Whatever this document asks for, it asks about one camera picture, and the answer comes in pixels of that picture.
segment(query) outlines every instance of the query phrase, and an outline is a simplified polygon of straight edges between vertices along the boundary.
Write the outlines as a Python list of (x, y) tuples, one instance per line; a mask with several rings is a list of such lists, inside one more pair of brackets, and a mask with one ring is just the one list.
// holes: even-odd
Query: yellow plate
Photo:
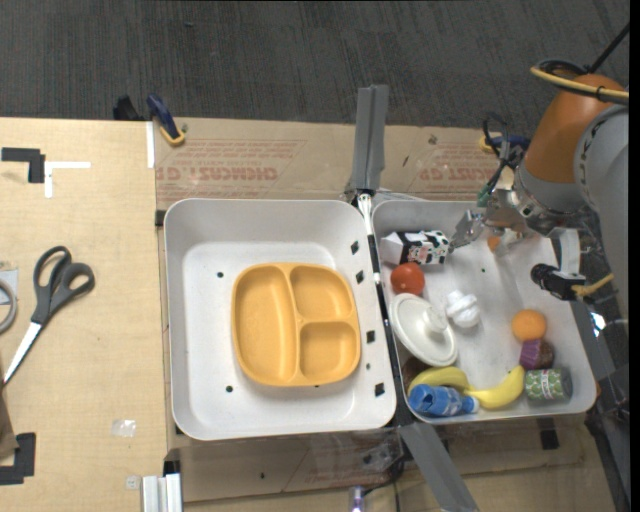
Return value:
[(231, 327), (240, 367), (261, 384), (328, 384), (350, 375), (360, 360), (351, 287), (322, 265), (245, 269), (233, 285)]

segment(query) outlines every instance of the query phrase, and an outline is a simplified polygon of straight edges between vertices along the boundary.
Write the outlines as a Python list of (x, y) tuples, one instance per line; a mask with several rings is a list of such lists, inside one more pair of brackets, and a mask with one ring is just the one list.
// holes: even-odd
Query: white pot lid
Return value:
[(431, 366), (449, 366), (458, 346), (447, 317), (412, 293), (396, 295), (389, 306), (393, 332), (409, 352)]

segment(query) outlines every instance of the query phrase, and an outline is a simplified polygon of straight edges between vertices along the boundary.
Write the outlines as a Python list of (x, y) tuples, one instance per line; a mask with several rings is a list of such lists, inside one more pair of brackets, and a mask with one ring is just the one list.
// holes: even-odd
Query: wooden table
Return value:
[[(225, 122), (216, 126), (222, 130)], [(261, 126), (255, 122), (254, 133)], [(37, 148), (47, 161), (90, 162), (89, 169), (55, 170), (51, 198), (42, 184), (27, 182), (26, 163), (0, 162), (0, 260), (19, 269), (18, 315), (0, 335), (2, 367), (29, 324), (33, 267), (45, 250), (66, 245), (96, 276), (95, 289), (54, 317), (4, 390), (14, 432), (34, 432), (37, 441), (35, 475), (0, 486), (3, 512), (138, 511), (136, 478), (162, 474), (166, 379), (147, 129), (141, 122), (0, 119), (2, 147)], [(405, 133), (399, 128), (395, 137), (405, 141)], [(133, 435), (113, 429), (121, 420), (135, 422)], [(595, 443), (580, 421), (561, 430), (571, 454), (557, 452), (555, 460), (546, 454), (539, 464), (525, 463), (531, 452), (518, 451), (524, 434), (513, 434), (507, 455), (487, 450), (482, 436), (452, 445), (481, 510), (615, 510)], [(421, 475), (410, 470), (395, 487), (372, 492), (368, 510), (394, 510), (395, 492), (402, 510), (438, 509)], [(344, 490), (329, 490), (185, 510), (319, 511), (346, 504)]]

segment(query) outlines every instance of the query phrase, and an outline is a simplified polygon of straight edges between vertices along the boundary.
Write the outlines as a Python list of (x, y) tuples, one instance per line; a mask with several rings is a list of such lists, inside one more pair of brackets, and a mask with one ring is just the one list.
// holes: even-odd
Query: yellow banana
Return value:
[(478, 399), (485, 409), (498, 409), (516, 400), (524, 391), (526, 370), (522, 365), (513, 368), (500, 384), (489, 389), (467, 389), (465, 394)]
[(450, 386), (460, 392), (467, 392), (473, 389), (467, 379), (467, 374), (456, 366), (443, 366), (427, 368), (420, 372), (409, 384), (407, 395), (418, 384), (428, 384), (429, 386)]

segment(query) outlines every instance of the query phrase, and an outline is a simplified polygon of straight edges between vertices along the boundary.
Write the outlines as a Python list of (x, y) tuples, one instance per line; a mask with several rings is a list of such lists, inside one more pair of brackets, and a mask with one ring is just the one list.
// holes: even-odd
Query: scissors blade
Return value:
[(29, 324), (29, 328), (27, 329), (27, 333), (22, 338), (20, 345), (18, 346), (18, 350), (16, 351), (16, 355), (13, 356), (13, 360), (7, 369), (7, 373), (4, 375), (4, 384), (9, 382), (9, 379), (13, 376), (13, 374), (22, 363), (24, 356), (27, 355), (29, 349), (33, 345), (33, 342), (36, 341), (38, 334), (40, 334), (40, 330), (42, 329), (42, 325), (36, 322), (31, 322)]

